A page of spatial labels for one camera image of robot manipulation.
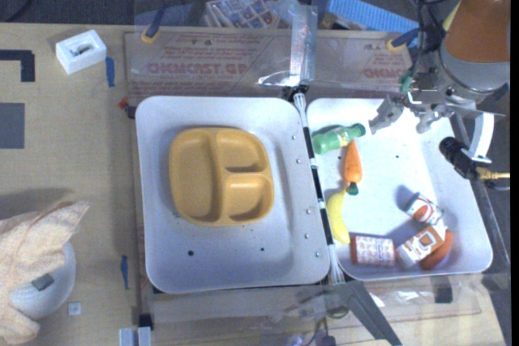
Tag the small white square tile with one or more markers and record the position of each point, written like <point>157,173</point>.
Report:
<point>74,308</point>

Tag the yellow banana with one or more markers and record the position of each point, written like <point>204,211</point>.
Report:
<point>337,214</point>

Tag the white foam box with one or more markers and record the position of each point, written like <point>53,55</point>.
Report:
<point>87,58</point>

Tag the orange carrot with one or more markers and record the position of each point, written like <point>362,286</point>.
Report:
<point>352,164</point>

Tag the orange and white can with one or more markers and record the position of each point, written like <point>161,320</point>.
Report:
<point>373,251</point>

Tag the black cylinder on white bracket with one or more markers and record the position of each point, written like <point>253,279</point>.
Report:
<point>460,158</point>

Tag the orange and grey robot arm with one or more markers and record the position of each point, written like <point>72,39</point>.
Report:
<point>476,24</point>

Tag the brown cardboard board red print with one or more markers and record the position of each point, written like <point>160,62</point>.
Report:
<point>211,65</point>

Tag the white plastic tray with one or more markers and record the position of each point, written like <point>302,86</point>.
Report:
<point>243,255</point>
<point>389,182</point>

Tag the white and orange carton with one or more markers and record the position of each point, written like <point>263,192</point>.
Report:
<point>419,245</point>

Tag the yellow divided plate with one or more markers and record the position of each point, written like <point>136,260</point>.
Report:
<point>194,174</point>

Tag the white round bowl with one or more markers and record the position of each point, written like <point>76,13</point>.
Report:
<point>57,287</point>

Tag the blue ribbed foam block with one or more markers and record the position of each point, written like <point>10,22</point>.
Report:
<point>373,14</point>

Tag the white and orange bottle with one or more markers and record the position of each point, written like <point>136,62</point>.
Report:
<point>423,210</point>

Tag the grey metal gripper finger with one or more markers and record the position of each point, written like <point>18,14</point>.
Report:
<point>385,117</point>
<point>426,121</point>

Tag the orange round toy food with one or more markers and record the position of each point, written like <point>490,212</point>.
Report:
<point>440,255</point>

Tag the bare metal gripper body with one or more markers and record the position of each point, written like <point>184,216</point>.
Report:
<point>434,95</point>

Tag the pale yellow cloth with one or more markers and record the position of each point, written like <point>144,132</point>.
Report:
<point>32,247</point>

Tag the green bottle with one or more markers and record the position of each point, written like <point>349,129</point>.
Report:
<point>334,138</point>

